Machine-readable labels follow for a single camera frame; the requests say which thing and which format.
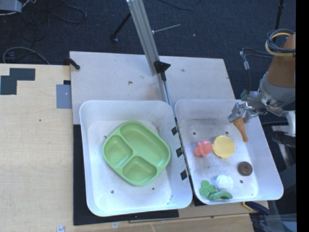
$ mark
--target brown round object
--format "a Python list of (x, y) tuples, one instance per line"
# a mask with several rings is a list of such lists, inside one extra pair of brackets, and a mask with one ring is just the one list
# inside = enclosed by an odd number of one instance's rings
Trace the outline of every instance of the brown round object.
[(249, 176), (252, 174), (252, 166), (250, 163), (246, 162), (246, 161), (242, 161), (241, 163), (239, 163), (238, 165), (238, 172), (242, 175), (242, 176)]

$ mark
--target yellow round object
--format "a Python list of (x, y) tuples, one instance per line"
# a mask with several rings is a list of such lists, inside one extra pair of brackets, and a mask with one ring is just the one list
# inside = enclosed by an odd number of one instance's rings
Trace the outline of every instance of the yellow round object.
[(234, 141), (227, 136), (218, 136), (213, 142), (212, 150), (217, 156), (226, 159), (234, 154), (235, 144)]

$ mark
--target aluminum extrusion bar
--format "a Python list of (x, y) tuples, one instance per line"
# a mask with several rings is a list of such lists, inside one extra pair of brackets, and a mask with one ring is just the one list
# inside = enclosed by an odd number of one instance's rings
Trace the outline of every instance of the aluminum extrusion bar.
[(156, 72), (155, 62), (160, 61), (158, 50), (155, 45), (154, 36), (149, 25), (148, 17), (144, 7), (143, 0), (126, 0), (129, 10), (131, 12), (132, 19), (134, 21), (137, 33), (140, 38), (140, 43), (143, 47), (145, 56), (147, 58), (150, 71), (152, 75), (157, 75), (158, 81), (161, 87), (161, 91), (164, 95), (166, 103), (171, 105), (168, 87), (165, 80), (162, 80), (161, 75)]

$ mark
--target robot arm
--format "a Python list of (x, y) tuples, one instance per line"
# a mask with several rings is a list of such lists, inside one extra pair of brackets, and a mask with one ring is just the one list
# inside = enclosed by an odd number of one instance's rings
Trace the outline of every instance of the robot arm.
[[(272, 40), (279, 35), (288, 35), (281, 47), (277, 47)], [(284, 111), (283, 107), (295, 101), (296, 33), (279, 29), (267, 36), (266, 50), (274, 56), (273, 60), (260, 80), (258, 91), (250, 91), (242, 97), (244, 103), (235, 104), (228, 121), (232, 123), (243, 118), (243, 122), (247, 123), (252, 117), (271, 112), (277, 116), (286, 116), (289, 123), (293, 122), (292, 128), (295, 129), (295, 120), (289, 119), (291, 111)]]

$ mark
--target dark background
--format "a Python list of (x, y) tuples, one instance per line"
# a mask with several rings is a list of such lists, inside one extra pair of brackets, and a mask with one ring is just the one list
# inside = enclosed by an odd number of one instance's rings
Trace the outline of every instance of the dark background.
[[(279, 9), (281, 1), (284, 6)], [(154, 31), (181, 24), (155, 33), (159, 55), (222, 58), (236, 99), (247, 84), (240, 49), (265, 52), (266, 34), (277, 23), (279, 29), (296, 31), (296, 0), (144, 0), (144, 5)], [(36, 0), (23, 7), (22, 13), (5, 13), (0, 11), (0, 63), (62, 65), (70, 51), (144, 54), (132, 18), (117, 34), (118, 42), (111, 40), (129, 13), (126, 0)], [(14, 49), (14, 59), (3, 56), (13, 47), (27, 49)], [(270, 62), (249, 58), (251, 90), (258, 89)], [(295, 110), (295, 102), (284, 109)], [(286, 121), (270, 113), (260, 120), (262, 124)], [(270, 126), (263, 128), (281, 172), (286, 166), (279, 147), (269, 136)], [(285, 203), (292, 208), (282, 213), (296, 213), (296, 196), (293, 204)]]

